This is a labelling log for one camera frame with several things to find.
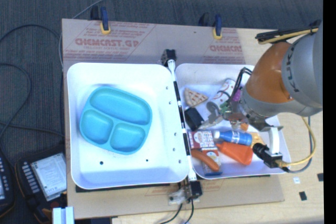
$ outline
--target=yellow clamp pad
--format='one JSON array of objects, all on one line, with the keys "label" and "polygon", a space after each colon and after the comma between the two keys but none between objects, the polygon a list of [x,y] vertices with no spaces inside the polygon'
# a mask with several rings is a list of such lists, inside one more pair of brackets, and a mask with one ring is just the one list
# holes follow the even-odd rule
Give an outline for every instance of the yellow clamp pad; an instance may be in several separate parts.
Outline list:
[{"label": "yellow clamp pad", "polygon": [[214,38],[215,39],[221,39],[223,36],[222,36],[222,32],[220,32],[220,36],[218,36],[217,34],[216,34],[216,28],[214,28],[213,30],[212,30],[212,34],[213,34],[213,36],[214,36]]},{"label": "yellow clamp pad", "polygon": [[107,34],[111,33],[111,27],[109,26],[109,29],[105,30],[102,22],[100,23],[100,30],[104,35],[107,35]]}]

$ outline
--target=toy pizza slice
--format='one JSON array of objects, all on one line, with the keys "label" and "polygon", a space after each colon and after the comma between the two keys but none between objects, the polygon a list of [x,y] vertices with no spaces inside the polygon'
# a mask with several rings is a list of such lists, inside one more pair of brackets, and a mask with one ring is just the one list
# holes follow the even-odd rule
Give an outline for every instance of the toy pizza slice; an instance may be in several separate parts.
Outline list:
[{"label": "toy pizza slice", "polygon": [[187,105],[194,107],[202,102],[204,102],[205,100],[208,99],[208,97],[202,93],[196,92],[196,91],[192,91],[189,88],[185,88],[184,90],[184,99],[185,102],[187,103]]}]

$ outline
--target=black electronic device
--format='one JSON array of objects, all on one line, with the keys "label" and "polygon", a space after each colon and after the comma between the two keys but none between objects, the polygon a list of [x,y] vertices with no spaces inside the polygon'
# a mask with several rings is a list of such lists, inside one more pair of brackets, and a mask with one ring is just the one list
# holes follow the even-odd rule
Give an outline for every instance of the black electronic device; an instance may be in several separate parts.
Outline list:
[{"label": "black electronic device", "polygon": [[15,164],[20,191],[39,223],[51,223],[51,211],[65,207],[67,180],[65,146],[21,158]]},{"label": "black electronic device", "polygon": [[15,204],[14,183],[11,168],[0,151],[0,218]]}]

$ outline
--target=blue plate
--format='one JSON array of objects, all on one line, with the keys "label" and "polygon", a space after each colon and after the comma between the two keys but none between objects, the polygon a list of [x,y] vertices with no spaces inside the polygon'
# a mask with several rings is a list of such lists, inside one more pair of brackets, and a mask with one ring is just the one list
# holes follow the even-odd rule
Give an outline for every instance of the blue plate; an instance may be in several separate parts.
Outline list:
[{"label": "blue plate", "polygon": [[144,144],[152,123],[146,101],[128,92],[103,86],[89,96],[79,129],[91,144],[120,154],[133,154]]}]

